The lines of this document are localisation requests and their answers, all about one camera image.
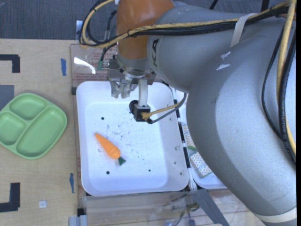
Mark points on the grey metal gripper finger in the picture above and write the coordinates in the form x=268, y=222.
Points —
x=115, y=89
x=127, y=91

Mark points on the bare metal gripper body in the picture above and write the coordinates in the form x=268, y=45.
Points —
x=115, y=73

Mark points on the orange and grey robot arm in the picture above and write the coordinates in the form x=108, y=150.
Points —
x=211, y=91

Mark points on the orange carrot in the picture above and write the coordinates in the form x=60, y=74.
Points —
x=108, y=147

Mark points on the beige checkered packet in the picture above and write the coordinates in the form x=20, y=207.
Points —
x=200, y=163
x=188, y=135

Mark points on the thin black and white rod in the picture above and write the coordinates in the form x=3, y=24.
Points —
x=184, y=145

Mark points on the small green object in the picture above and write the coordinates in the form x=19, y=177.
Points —
x=191, y=148

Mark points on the green divided plate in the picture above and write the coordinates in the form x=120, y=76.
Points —
x=35, y=126

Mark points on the black cylinder on white bracket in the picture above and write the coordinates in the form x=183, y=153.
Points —
x=141, y=110

